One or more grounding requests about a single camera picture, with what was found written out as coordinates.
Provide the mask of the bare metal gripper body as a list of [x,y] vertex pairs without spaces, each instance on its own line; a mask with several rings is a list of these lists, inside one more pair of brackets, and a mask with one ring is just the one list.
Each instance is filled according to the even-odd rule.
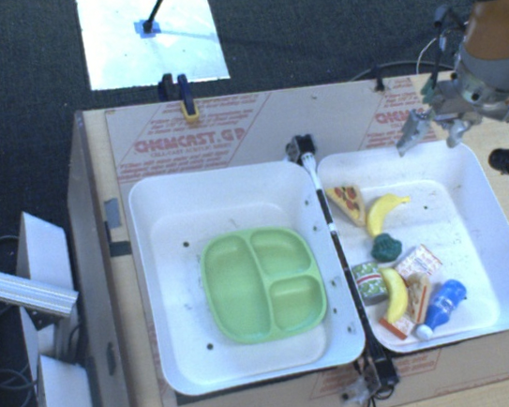
[[449,132],[468,130],[484,118],[509,122],[509,90],[474,77],[438,81],[427,90],[427,102],[431,119]]

